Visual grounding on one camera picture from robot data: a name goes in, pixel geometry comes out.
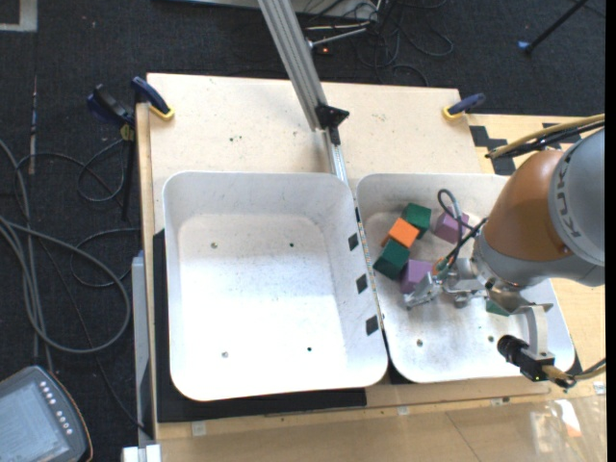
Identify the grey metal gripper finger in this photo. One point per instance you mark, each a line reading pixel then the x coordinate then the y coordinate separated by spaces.
pixel 423 290
pixel 466 299

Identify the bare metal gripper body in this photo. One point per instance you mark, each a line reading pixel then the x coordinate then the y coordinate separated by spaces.
pixel 464 277

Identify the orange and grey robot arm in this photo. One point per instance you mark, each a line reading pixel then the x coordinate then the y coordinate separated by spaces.
pixel 534 210

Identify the purple cube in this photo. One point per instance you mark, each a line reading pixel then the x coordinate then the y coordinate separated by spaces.
pixel 415 272
pixel 447 226

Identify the green cube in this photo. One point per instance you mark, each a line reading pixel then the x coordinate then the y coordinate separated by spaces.
pixel 392 259
pixel 495 308
pixel 418 215

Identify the white plastic tray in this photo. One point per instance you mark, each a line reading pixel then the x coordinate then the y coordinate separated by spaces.
pixel 260 296
pixel 457 344

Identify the orange cube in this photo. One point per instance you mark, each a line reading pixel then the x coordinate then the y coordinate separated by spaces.
pixel 403 232

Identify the pale wood board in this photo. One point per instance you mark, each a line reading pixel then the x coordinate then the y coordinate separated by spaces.
pixel 250 128

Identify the black cylinder on white bracket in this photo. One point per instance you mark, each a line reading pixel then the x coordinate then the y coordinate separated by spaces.
pixel 529 361

